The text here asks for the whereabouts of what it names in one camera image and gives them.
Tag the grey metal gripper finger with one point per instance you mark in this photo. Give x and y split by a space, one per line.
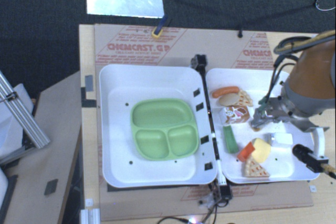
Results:
256 120
267 121

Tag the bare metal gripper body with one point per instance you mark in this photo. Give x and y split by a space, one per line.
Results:
279 110

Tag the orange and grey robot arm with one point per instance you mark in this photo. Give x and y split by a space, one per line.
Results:
312 73

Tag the brown printed carton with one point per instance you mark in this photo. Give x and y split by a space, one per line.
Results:
236 114

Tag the clear plastic bottle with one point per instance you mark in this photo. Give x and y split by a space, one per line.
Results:
282 138

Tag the pizza slice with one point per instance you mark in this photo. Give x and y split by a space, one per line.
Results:
254 169
246 99

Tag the yellow rounded toy food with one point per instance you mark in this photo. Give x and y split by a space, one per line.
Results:
261 150

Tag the green rectangular block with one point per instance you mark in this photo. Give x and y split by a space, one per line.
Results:
230 139

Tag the tan round biscuit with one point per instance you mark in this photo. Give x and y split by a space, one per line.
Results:
229 99

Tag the orange carrot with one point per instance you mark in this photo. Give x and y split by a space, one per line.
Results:
245 153

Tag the orange sausage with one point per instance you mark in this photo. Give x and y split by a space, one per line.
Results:
224 91

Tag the white plastic tray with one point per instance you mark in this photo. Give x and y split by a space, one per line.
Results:
278 165
120 123

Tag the thin black and white rod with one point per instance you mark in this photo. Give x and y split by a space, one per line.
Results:
210 118

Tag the green divided plate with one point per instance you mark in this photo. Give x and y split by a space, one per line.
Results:
164 128

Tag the brown cardboard board red print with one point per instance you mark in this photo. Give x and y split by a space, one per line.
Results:
157 42

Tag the black cylinder on white bracket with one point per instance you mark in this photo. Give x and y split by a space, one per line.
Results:
305 156

